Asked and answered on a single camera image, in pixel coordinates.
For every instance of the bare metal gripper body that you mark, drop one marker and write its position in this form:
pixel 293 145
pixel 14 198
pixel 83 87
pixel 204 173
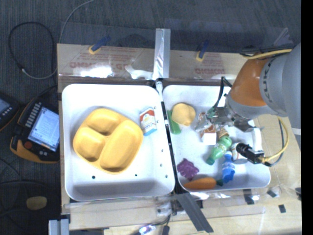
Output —
pixel 225 117

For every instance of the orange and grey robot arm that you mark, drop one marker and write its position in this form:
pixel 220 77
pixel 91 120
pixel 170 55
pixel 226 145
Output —
pixel 274 82

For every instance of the brown textured cone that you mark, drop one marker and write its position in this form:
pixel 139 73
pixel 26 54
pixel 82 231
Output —
pixel 222 132

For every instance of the silver and orange packet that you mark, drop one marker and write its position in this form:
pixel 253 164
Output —
pixel 201 121

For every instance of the white and orange carton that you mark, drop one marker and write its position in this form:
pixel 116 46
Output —
pixel 209 137

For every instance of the green plastic bottle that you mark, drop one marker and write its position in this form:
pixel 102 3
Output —
pixel 220 148

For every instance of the white and orange can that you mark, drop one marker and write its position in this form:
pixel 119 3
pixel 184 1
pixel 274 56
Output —
pixel 235 153

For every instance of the yellow toy bread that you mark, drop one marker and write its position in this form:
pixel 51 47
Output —
pixel 183 114

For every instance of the white plastic tray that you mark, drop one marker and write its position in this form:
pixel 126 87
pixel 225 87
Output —
pixel 195 150
pixel 117 187

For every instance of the blue plastic bottle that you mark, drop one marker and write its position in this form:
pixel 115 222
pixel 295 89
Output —
pixel 228 168

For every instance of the green toy vegetable stick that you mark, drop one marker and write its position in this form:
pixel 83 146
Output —
pixel 174 125

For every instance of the purple grapes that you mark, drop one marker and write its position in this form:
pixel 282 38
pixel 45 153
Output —
pixel 187 169

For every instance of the orange carrot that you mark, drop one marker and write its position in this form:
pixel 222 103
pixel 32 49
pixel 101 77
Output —
pixel 200 183

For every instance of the red white blue carton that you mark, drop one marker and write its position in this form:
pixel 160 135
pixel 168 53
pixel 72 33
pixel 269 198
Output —
pixel 148 121

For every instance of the yellow divided plate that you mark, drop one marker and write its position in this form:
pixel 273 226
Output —
pixel 117 146

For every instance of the brown cardboard board red print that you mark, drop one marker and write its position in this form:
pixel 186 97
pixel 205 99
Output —
pixel 117 62

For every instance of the yellow oval object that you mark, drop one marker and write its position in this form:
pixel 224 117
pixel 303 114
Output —
pixel 36 203

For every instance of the black cylinder on white bracket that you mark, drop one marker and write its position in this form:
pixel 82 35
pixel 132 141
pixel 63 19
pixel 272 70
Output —
pixel 249 152

